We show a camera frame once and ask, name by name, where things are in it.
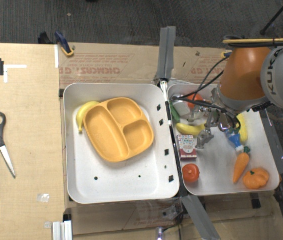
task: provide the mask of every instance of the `orange pumpkin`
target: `orange pumpkin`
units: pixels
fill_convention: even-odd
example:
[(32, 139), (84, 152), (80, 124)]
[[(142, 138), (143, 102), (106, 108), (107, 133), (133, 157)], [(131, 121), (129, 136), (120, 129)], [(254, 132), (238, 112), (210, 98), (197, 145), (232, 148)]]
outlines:
[(265, 186), (270, 179), (270, 174), (263, 168), (254, 168), (248, 171), (242, 178), (248, 189), (257, 190)]

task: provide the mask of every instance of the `carrot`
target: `carrot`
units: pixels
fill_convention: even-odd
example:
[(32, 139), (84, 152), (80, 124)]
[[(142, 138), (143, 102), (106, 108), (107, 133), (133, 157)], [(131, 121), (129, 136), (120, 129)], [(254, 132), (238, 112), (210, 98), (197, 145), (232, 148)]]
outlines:
[(240, 153), (238, 155), (233, 171), (233, 178), (232, 178), (233, 183), (238, 182), (238, 180), (244, 173), (248, 163), (250, 162), (250, 156), (248, 155), (250, 151), (251, 150), (249, 149), (249, 147), (245, 146), (243, 149), (243, 153)]

